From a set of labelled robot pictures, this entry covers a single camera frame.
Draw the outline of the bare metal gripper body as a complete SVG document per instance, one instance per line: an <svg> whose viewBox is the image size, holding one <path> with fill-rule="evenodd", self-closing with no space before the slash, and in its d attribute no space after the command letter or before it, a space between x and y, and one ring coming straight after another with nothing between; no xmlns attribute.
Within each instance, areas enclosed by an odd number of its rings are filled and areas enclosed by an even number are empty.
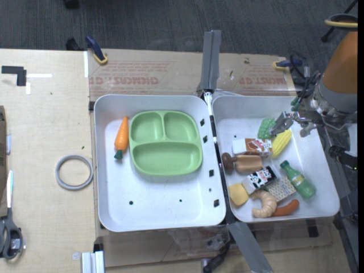
<svg viewBox="0 0 364 273"><path fill-rule="evenodd" d="M351 124L357 123L357 112L342 113L333 110L299 109L292 113L294 121L300 124L300 136L308 136L313 129L329 127L333 130L342 130Z"/></svg>

